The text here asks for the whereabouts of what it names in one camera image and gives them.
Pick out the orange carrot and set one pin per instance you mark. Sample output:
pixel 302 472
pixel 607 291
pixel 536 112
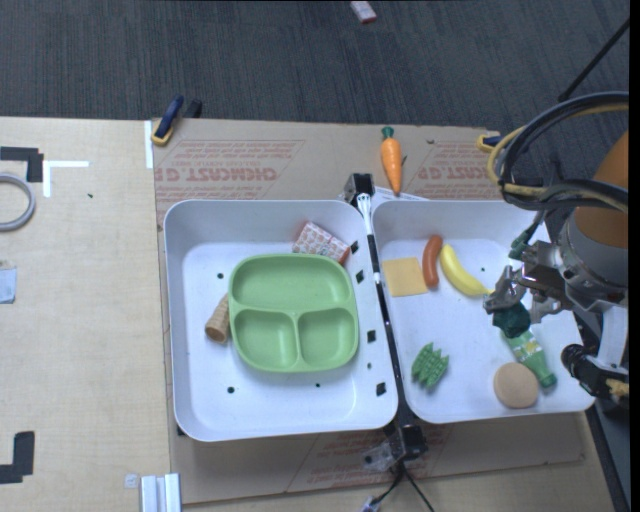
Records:
pixel 392 162

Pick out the white plastic tray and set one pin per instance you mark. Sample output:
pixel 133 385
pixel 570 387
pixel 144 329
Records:
pixel 465 330
pixel 210 390

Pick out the black cylinder on white bracket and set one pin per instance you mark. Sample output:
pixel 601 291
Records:
pixel 585 367

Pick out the brown cardboard board red print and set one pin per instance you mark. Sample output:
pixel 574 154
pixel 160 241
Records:
pixel 280 165

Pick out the green pea pods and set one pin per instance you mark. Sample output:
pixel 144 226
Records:
pixel 429 365

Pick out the orange and white carton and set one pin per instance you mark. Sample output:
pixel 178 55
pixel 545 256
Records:
pixel 317 240

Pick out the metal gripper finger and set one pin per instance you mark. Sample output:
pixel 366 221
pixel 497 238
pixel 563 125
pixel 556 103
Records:
pixel 542 309
pixel 502 295

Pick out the yellow cheese slice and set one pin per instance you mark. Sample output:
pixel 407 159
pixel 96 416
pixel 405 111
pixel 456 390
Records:
pixel 405 276

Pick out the tan round bun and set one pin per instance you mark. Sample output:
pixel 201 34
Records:
pixel 515 386

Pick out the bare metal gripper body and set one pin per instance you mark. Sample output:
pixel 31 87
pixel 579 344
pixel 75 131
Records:
pixel 545 272

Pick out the red and white small box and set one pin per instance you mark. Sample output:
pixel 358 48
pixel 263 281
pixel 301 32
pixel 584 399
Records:
pixel 363 11

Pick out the white tape roll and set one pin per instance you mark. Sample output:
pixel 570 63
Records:
pixel 31 202

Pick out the dark green broccoli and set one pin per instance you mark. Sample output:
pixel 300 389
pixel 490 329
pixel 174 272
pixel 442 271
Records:
pixel 512 321

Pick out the yellow banana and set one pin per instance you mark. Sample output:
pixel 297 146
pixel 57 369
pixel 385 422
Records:
pixel 460 275

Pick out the thin black and white rod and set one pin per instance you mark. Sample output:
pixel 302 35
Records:
pixel 387 320

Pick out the green divided plate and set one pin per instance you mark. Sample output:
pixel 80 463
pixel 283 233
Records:
pixel 290 285

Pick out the orange sausage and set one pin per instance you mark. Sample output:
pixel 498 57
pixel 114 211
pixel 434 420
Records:
pixel 431 262

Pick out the tan ice cream cone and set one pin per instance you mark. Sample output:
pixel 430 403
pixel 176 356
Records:
pixel 218 322

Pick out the green bottle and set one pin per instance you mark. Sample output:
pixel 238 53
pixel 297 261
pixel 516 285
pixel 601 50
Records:
pixel 530 352

